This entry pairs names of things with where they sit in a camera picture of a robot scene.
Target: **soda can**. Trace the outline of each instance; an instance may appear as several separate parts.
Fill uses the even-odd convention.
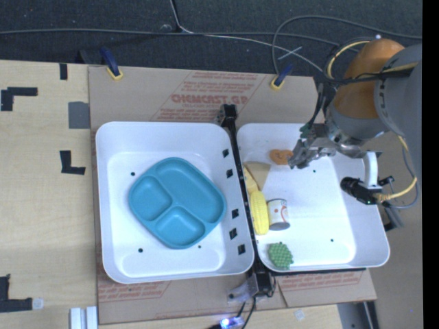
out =
[[[268,216],[270,218],[270,230],[288,229],[287,200],[273,199],[267,202]]]

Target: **cardboard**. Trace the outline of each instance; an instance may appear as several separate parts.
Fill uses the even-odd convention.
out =
[[[246,123],[305,123],[317,100],[314,81],[290,76],[275,91],[270,88],[273,75],[134,67],[123,67],[123,74],[114,81],[106,67],[88,68],[99,323],[236,313],[241,304],[229,302],[227,293],[245,281],[245,274],[131,285],[118,284],[105,274],[96,131],[109,121],[216,122],[222,103],[237,106],[238,128]],[[375,299],[368,270],[297,274],[278,277],[274,296],[259,300],[256,310]]]

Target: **blue plate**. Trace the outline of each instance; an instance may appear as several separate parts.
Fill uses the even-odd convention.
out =
[[[131,211],[166,246],[199,243],[223,219],[226,199],[199,169],[166,158],[148,169],[128,194]]]

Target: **green object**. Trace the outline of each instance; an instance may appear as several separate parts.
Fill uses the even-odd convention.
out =
[[[289,269],[293,263],[293,255],[288,246],[282,243],[271,244],[268,248],[268,257],[273,264],[282,269]]]

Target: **table surface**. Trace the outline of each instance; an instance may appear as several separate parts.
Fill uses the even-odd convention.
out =
[[[9,298],[41,297],[44,309],[0,314],[0,328],[67,328],[69,309],[96,306],[90,130],[69,129],[68,103],[88,103],[87,66],[0,61],[0,88],[38,87],[0,112],[0,276]],[[60,150],[84,175],[61,174]],[[105,325],[108,328],[208,328],[219,316]],[[256,311],[247,328],[342,328],[337,305]]]

